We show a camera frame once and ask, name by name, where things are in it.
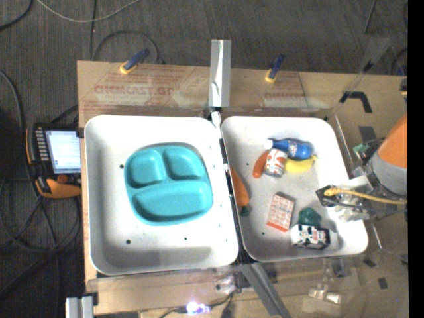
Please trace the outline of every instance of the teal divided plate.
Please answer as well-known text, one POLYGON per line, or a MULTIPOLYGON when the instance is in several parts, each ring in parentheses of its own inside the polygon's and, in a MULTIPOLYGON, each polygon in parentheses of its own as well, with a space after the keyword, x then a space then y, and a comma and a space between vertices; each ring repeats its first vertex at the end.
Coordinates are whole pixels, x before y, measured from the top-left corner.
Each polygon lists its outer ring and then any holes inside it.
POLYGON ((213 204, 206 167, 190 148, 145 148, 125 163, 125 186, 136 216, 150 225, 186 223, 213 204))

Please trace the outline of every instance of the blue clamp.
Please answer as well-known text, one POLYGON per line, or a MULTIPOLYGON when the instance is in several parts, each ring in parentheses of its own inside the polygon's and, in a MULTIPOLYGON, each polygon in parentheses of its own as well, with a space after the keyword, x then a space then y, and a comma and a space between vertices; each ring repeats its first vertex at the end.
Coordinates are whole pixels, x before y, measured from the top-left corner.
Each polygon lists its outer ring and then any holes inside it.
POLYGON ((149 50, 145 48, 144 50, 141 50, 137 54, 135 54, 130 60, 124 62, 122 65, 119 66, 119 69, 122 73, 128 74, 129 72, 135 70, 137 67, 137 64, 139 62, 142 62, 147 56, 150 54, 149 50))
POLYGON ((277 72, 281 67, 281 64, 283 62, 284 55, 280 54, 271 64, 268 68, 268 71, 266 72, 265 80, 267 82, 273 83, 276 80, 277 72))

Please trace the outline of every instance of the soda can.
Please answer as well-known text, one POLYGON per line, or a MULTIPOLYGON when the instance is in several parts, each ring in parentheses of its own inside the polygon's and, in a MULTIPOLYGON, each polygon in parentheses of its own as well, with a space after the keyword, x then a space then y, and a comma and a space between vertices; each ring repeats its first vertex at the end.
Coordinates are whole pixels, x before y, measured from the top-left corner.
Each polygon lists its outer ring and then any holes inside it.
POLYGON ((266 159, 264 173, 269 176, 281 177, 284 172, 287 156, 286 152, 271 148, 266 159))

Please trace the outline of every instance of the gray floor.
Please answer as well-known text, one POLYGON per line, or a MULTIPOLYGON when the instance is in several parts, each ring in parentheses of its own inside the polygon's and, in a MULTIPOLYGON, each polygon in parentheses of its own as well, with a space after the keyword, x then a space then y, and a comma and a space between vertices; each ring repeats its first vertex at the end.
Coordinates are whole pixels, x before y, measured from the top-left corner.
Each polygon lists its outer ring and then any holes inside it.
MULTIPOLYGON (((134 0, 42 1, 69 18, 90 20, 134 0)), ((19 94, 23 127, 51 120, 77 103, 77 60, 123 62, 144 47, 151 51, 150 63, 208 66, 210 41, 221 38, 232 42, 234 68, 266 69, 282 53, 283 70, 358 73, 370 44, 387 41, 372 74, 406 75, 407 1, 377 0, 364 32, 373 0, 142 0, 95 23, 68 21, 35 0, 31 5, 0 0, 0 70, 19 94)), ((0 178, 9 179, 1 210, 17 232, 36 198, 25 181, 23 136, 10 87, 1 76, 0 178)), ((56 240, 66 238, 77 214, 74 203, 48 201, 44 208, 56 240)), ((41 210, 23 237, 52 246, 41 210)), ((0 244, 5 241, 0 229, 0 244)), ((0 317, 53 317, 55 311, 64 317, 64 298, 83 293, 81 233, 57 258, 34 269, 39 254, 0 246, 0 317), (23 277, 3 293, 19 274, 23 277)))

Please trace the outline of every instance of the white bottle cap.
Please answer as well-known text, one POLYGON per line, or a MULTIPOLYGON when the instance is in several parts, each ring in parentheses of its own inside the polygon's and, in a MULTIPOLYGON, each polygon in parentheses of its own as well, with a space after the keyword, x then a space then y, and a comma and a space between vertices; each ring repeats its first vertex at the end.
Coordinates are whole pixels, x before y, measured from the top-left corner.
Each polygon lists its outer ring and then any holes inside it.
POLYGON ((266 139, 265 143, 264 143, 264 148, 266 150, 270 150, 272 148, 272 145, 274 143, 272 142, 272 139, 266 139))

